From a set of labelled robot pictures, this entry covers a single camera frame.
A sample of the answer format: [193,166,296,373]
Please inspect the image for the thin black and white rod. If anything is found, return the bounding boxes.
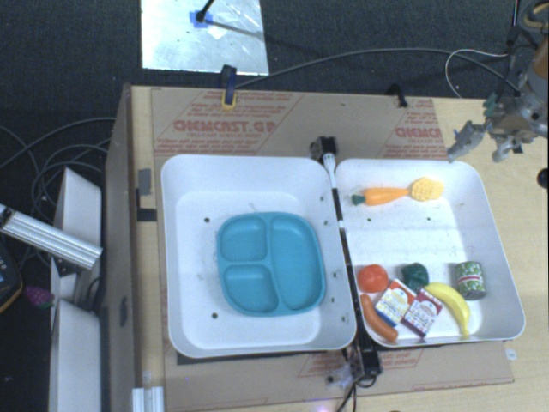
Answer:
[323,152,375,360]

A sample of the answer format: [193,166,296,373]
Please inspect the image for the purple grapes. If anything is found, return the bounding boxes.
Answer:
[23,285,56,311]

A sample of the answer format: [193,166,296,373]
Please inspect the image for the red tomato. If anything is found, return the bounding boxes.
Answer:
[356,264,389,294]

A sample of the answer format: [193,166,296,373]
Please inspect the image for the white carton with yellow print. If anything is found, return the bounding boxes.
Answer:
[374,277,417,328]

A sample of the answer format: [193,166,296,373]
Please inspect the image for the orange sausage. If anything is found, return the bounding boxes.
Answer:
[359,293,400,343]

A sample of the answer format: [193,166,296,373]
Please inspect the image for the blue divided plate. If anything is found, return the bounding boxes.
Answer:
[215,211,326,318]

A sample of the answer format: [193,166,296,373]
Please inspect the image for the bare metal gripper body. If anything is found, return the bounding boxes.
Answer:
[486,97,549,140]

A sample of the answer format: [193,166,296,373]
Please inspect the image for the yellow banana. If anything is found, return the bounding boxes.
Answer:
[424,282,472,340]

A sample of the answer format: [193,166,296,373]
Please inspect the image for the green and white can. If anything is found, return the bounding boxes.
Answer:
[454,260,487,301]

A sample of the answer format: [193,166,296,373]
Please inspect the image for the green broccoli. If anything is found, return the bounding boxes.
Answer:
[401,262,431,294]

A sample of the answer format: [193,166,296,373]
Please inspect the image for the brown cardboard board red print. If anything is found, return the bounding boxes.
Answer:
[149,87,516,412]

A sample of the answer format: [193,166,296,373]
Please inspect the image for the white carton with red print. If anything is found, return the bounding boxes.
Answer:
[400,288,444,339]

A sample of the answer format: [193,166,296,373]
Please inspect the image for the white plastic tray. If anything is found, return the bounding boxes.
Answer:
[334,158,527,349]
[160,154,359,359]

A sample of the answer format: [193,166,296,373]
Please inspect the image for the orange carrot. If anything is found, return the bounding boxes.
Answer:
[351,186,411,207]

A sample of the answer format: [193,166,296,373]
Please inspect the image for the black block with thin wires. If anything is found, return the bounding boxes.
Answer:
[347,344,383,380]
[310,136,341,161]

